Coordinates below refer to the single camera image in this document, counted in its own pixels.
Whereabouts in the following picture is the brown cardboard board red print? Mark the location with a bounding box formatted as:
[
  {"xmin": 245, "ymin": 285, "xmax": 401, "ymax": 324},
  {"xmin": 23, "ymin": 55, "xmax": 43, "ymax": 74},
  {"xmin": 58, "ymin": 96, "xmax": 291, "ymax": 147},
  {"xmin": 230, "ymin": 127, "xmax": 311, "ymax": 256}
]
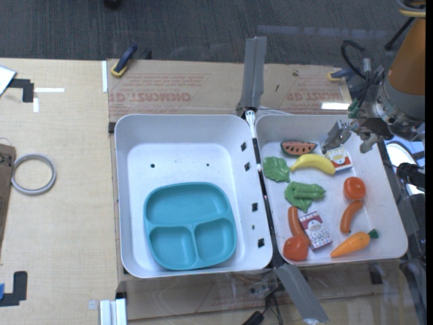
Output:
[{"xmin": 106, "ymin": 58, "xmax": 421, "ymax": 321}]

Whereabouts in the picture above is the yellow banana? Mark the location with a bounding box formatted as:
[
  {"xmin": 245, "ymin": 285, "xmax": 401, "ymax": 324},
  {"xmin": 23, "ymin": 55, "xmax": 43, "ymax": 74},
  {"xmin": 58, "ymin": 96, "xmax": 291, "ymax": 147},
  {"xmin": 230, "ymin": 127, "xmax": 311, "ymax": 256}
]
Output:
[{"xmin": 290, "ymin": 153, "xmax": 336, "ymax": 176}]

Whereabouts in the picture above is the white tape roll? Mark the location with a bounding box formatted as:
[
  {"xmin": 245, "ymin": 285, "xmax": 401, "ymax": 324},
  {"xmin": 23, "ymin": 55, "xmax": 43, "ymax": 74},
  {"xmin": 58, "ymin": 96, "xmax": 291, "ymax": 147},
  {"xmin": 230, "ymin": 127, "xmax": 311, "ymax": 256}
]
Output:
[{"xmin": 11, "ymin": 153, "xmax": 58, "ymax": 196}]

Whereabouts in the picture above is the red watermelon slice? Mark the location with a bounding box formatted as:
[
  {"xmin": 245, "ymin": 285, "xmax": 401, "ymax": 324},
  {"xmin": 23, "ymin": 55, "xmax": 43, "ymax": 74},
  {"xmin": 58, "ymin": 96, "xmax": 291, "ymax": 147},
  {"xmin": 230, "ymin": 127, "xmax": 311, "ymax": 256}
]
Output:
[{"xmin": 279, "ymin": 140, "xmax": 319, "ymax": 158}]

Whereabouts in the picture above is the white plastic tray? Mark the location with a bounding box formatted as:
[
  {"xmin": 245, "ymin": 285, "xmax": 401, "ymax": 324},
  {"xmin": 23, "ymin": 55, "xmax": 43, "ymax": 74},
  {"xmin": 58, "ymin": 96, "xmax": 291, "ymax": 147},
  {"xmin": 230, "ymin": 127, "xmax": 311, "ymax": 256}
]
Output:
[
  {"xmin": 254, "ymin": 114, "xmax": 409, "ymax": 267},
  {"xmin": 114, "ymin": 113, "xmax": 274, "ymax": 280}
]

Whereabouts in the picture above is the red and white fries carton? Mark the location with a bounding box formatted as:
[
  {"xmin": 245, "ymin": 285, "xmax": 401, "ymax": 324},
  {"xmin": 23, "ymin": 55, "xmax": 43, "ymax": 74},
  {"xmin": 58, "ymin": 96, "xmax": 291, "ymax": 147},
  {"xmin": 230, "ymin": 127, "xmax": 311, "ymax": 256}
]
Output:
[{"xmin": 323, "ymin": 144, "xmax": 354, "ymax": 174}]

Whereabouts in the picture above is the black cylinder on white bracket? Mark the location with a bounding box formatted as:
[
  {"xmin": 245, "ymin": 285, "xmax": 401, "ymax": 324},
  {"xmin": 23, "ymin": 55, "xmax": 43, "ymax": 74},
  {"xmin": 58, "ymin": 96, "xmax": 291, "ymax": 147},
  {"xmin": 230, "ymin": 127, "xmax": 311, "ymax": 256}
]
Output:
[{"xmin": 385, "ymin": 140, "xmax": 426, "ymax": 191}]

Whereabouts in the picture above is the green lettuce leaf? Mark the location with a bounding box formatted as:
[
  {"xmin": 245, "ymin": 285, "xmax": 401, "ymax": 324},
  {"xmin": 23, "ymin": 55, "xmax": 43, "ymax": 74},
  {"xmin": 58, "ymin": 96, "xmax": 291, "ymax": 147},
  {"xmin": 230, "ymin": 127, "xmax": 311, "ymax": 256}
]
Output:
[
  {"xmin": 283, "ymin": 183, "xmax": 313, "ymax": 214},
  {"xmin": 262, "ymin": 156, "xmax": 292, "ymax": 183}
]

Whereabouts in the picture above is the red tomato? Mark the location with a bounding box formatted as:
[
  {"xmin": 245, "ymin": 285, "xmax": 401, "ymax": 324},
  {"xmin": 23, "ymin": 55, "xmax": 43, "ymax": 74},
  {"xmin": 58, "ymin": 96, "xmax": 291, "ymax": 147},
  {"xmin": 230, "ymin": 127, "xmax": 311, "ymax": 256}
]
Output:
[
  {"xmin": 343, "ymin": 176, "xmax": 367, "ymax": 201},
  {"xmin": 283, "ymin": 234, "xmax": 310, "ymax": 262}
]

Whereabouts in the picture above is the orange sausage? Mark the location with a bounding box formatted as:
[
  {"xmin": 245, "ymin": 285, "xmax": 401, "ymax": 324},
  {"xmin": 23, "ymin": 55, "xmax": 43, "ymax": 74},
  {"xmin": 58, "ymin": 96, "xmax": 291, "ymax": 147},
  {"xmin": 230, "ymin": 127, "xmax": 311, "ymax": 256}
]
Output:
[
  {"xmin": 340, "ymin": 200, "xmax": 365, "ymax": 235},
  {"xmin": 288, "ymin": 206, "xmax": 311, "ymax": 246}
]

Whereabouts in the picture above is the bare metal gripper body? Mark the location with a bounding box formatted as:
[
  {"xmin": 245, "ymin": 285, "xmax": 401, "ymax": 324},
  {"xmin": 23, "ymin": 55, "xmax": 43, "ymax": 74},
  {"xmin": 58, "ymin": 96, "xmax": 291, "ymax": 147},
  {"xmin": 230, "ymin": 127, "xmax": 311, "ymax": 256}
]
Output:
[{"xmin": 350, "ymin": 100, "xmax": 424, "ymax": 142}]

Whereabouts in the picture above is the green bean bundle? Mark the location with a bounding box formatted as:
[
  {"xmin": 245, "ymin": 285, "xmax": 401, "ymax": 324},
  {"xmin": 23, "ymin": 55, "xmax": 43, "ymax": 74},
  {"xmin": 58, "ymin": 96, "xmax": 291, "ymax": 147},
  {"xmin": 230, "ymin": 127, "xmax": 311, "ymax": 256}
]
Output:
[{"xmin": 290, "ymin": 181, "xmax": 327, "ymax": 201}]

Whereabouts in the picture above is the blue divided plate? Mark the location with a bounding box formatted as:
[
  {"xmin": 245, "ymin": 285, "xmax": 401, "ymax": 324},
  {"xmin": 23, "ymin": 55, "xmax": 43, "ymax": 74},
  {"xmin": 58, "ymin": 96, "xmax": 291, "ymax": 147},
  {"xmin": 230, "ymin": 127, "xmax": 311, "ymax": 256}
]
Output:
[{"xmin": 143, "ymin": 181, "xmax": 238, "ymax": 272}]

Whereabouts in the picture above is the orange carrot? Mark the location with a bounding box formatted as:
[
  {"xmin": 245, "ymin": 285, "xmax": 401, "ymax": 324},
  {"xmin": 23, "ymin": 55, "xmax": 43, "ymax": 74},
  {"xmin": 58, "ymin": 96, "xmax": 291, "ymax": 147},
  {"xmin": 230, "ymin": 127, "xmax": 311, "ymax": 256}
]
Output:
[{"xmin": 330, "ymin": 229, "xmax": 380, "ymax": 259}]

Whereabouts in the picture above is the brown cardboard piece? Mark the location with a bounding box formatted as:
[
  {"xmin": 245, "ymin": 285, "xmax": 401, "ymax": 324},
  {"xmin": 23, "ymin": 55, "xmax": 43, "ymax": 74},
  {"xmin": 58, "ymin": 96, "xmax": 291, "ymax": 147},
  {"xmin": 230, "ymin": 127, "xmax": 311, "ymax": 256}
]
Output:
[{"xmin": 0, "ymin": 143, "xmax": 17, "ymax": 254}]

